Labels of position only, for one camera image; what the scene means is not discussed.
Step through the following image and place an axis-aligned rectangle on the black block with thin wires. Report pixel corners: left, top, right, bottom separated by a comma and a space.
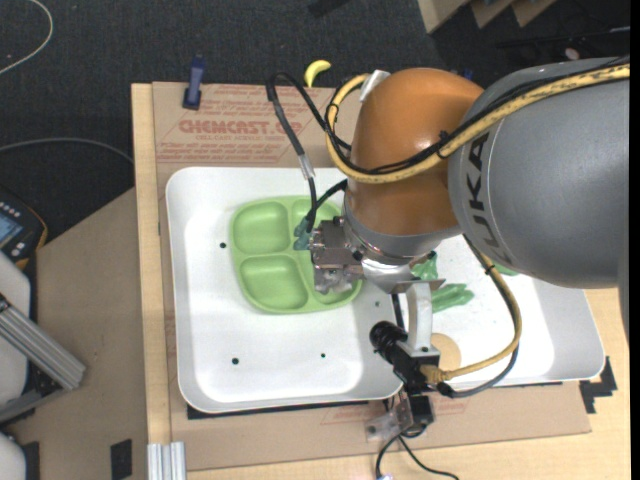
401, 391, 436, 426

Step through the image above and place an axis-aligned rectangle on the yellow banana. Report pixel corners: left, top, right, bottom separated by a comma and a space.
304, 59, 333, 89

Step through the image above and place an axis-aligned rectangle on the black cylinder on white bracket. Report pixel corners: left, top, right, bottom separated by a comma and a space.
369, 281, 442, 385

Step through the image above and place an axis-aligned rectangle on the brown cardboard board red print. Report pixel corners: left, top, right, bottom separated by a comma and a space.
151, 81, 607, 472

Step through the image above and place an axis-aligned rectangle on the green divided plate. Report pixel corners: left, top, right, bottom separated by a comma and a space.
229, 195, 364, 315

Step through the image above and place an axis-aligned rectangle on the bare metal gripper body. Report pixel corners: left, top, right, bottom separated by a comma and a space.
308, 217, 447, 295

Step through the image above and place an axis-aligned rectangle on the tan round biscuit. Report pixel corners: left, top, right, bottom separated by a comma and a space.
428, 332, 463, 370

